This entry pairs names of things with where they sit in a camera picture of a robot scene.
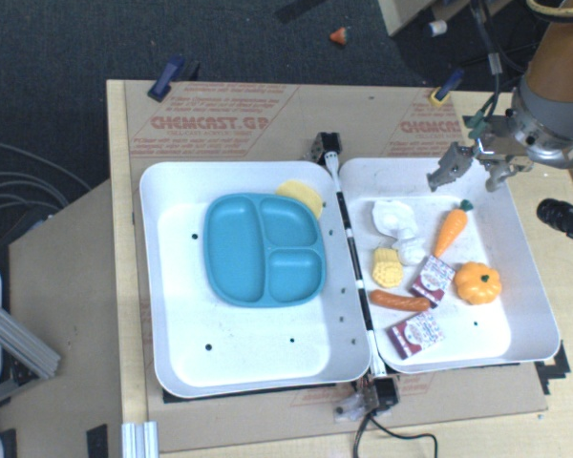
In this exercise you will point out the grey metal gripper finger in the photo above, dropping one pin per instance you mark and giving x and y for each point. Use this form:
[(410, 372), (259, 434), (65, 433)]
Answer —
[(451, 166), (496, 173)]

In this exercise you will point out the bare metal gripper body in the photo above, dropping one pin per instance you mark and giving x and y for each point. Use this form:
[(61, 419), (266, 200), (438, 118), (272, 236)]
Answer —
[(542, 151)]

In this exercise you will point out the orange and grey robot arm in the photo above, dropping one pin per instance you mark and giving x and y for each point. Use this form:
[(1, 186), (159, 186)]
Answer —
[(556, 65)]

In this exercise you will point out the orange toy carrot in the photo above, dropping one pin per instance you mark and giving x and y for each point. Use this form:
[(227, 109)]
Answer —
[(451, 229)]

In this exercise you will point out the white crumpled plastic object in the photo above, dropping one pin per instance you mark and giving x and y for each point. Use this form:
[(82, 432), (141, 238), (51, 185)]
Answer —
[(394, 220)]

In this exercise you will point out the orange toy pumpkin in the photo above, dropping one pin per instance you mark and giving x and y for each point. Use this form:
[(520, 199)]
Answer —
[(477, 284)]

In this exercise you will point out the red and white carton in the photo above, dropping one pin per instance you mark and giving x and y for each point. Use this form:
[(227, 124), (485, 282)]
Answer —
[(432, 280), (418, 334)]

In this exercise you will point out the yellow toy corn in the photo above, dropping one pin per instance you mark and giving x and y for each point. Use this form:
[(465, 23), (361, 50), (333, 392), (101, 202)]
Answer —
[(387, 267)]

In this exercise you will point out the thin black and white rod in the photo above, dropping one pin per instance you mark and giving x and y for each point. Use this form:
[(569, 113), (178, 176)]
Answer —
[(352, 248)]

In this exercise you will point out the small white cylinder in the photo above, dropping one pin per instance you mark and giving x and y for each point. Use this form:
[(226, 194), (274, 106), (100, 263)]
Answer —
[(438, 27)]

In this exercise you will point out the orange toy sausage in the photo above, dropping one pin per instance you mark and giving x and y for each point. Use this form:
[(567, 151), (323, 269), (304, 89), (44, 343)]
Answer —
[(398, 300)]

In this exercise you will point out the yellow toy biscuit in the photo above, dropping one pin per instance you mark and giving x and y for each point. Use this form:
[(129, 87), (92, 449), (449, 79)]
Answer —
[(297, 191)]

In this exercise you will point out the white plastic tray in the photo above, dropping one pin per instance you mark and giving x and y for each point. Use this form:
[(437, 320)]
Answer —
[(248, 351), (487, 332)]

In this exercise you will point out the small orange toy piece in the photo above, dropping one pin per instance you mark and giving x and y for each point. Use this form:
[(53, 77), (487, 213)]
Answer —
[(339, 36)]

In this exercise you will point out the brown cardboard board red print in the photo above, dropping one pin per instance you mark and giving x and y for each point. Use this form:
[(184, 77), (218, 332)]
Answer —
[(229, 112)]

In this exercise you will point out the blue divided plate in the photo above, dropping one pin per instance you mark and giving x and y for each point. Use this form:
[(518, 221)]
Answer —
[(239, 251)]

